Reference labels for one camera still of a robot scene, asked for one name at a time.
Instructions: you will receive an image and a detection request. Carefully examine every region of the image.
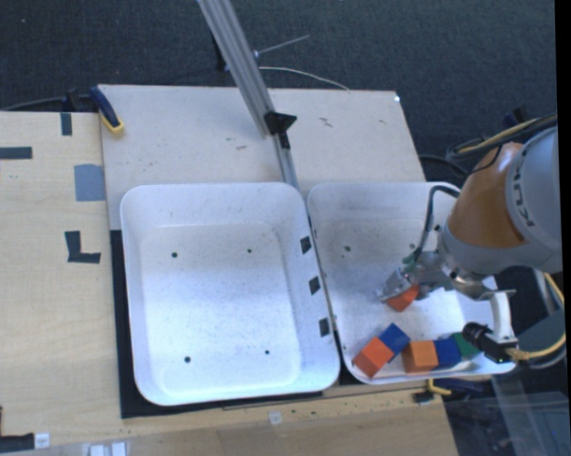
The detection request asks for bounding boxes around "green cube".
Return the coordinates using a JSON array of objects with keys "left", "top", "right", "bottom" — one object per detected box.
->
[{"left": 452, "top": 331, "right": 483, "bottom": 361}]

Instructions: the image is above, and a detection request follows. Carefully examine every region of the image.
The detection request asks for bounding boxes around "orange cube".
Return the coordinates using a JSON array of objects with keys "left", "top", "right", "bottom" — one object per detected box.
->
[
  {"left": 400, "top": 338, "right": 440, "bottom": 376},
  {"left": 350, "top": 335, "right": 396, "bottom": 380},
  {"left": 385, "top": 284, "right": 422, "bottom": 313}
]

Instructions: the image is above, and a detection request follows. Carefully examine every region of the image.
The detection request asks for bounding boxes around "white plastic tray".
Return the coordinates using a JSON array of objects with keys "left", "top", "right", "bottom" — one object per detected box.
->
[
  {"left": 306, "top": 176, "right": 519, "bottom": 388},
  {"left": 119, "top": 177, "right": 344, "bottom": 409}
]

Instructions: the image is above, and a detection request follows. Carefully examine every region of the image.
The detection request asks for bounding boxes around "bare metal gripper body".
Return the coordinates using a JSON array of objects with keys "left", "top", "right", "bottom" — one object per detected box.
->
[{"left": 405, "top": 247, "right": 500, "bottom": 304}]

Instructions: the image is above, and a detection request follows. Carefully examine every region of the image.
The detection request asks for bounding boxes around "black cylinder on white bracket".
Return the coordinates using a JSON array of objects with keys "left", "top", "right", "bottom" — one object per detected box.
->
[{"left": 460, "top": 289, "right": 521, "bottom": 364}]

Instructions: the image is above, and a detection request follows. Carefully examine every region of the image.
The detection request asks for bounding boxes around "blue cube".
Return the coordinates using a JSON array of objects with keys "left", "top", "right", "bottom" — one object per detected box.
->
[
  {"left": 377, "top": 321, "right": 412, "bottom": 359},
  {"left": 433, "top": 337, "right": 464, "bottom": 370}
]

